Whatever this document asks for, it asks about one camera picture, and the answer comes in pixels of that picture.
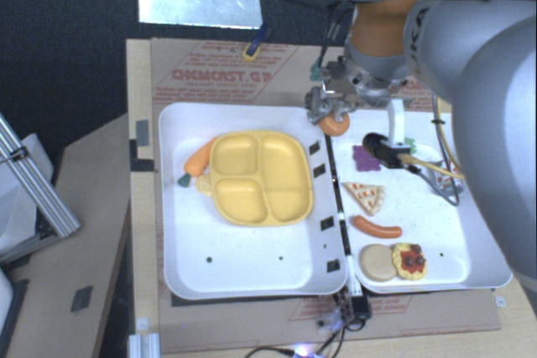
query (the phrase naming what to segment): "toy pizza slice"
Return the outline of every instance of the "toy pizza slice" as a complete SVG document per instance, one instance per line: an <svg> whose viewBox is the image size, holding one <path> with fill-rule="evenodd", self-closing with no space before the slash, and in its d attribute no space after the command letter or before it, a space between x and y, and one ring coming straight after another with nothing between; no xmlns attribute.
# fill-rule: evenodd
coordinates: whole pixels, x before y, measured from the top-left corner
<svg viewBox="0 0 537 358"><path fill-rule="evenodd" d="M368 215L375 215L380 210L384 201L383 185L365 185L357 182L345 182L343 185Z"/></svg>

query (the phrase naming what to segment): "yellow clip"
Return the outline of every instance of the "yellow clip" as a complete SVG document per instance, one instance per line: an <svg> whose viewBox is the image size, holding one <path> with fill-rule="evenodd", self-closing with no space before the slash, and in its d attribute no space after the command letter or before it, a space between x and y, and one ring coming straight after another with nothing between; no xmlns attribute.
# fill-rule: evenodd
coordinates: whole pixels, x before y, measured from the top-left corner
<svg viewBox="0 0 537 358"><path fill-rule="evenodd" d="M253 54L252 55L248 55L248 50L250 49L250 47L252 46L252 43L250 42L248 45L246 45L246 48L242 51L242 57L246 60L246 61L254 61L255 59L257 59L258 57L258 54L259 54L259 49L261 48L261 45L259 45L255 51L253 51Z"/></svg>

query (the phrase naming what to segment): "cardboard box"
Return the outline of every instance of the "cardboard box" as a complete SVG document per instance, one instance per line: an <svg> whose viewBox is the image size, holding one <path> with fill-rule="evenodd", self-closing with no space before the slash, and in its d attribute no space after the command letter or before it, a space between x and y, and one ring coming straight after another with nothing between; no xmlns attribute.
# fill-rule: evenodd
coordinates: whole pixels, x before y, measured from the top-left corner
<svg viewBox="0 0 537 358"><path fill-rule="evenodd" d="M319 48L264 44L257 61L248 63L242 59L244 46L227 41L182 39L154 39L150 45L145 45L151 58L150 64L144 66L150 68L151 94L147 88L138 91L139 82L129 74L129 91L136 94L138 107L143 106L131 113L130 122L131 130L149 124L149 139L144 139L141 132L137 133L137 141L151 140L149 158L154 166L159 166L159 114L170 103L302 105L305 94L315 85L309 80L310 67ZM334 60L340 53L340 49L329 49L326 58ZM429 95L414 80L410 80L401 93L415 98L413 109L430 109ZM145 151L147 157L148 149L142 148L147 146L138 145L138 154ZM163 276L159 175L153 171L147 174L155 179L152 198L157 215L158 330L163 353L322 342L328 337L328 332L319 329L316 321L336 308L331 296L216 302L175 298ZM133 195L133 205L137 198ZM486 289L376 296L371 298L371 306L373 317L365 329L349 334L348 339L500 328L493 296Z"/></svg>

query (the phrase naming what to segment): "orange toy piece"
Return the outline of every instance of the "orange toy piece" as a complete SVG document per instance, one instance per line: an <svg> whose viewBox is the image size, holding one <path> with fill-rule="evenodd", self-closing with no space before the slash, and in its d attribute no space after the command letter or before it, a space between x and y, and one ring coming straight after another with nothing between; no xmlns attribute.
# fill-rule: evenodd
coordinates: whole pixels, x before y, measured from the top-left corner
<svg viewBox="0 0 537 358"><path fill-rule="evenodd" d="M351 125L348 114L343 114L343 121L337 122L332 114L327 115L319 121L319 128L322 132L330 137L341 136Z"/></svg>
<svg viewBox="0 0 537 358"><path fill-rule="evenodd" d="M188 186L190 183L190 178L195 176L200 176L211 159L211 148L217 137L214 137L195 153L189 156L186 160L186 163L183 165L183 170L185 174L179 178L177 184L182 187Z"/></svg>
<svg viewBox="0 0 537 358"><path fill-rule="evenodd" d="M394 239L401 237L403 231L401 227L382 227L373 224L371 221L366 220L363 216L356 215L352 219L352 224L360 231L369 234L370 236L379 237L381 239Z"/></svg>

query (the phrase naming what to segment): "metal frame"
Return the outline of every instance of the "metal frame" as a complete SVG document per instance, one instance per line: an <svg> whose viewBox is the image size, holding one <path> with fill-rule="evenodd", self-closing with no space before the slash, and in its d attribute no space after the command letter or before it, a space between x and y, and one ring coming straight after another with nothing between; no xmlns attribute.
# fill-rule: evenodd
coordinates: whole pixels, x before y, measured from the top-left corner
<svg viewBox="0 0 537 358"><path fill-rule="evenodd" d="M0 264L12 262L55 239L67 237L81 227L80 222L61 201L52 184L43 176L25 148L0 113L0 163L6 163L26 189L54 232L42 237L39 233L0 254Z"/></svg>

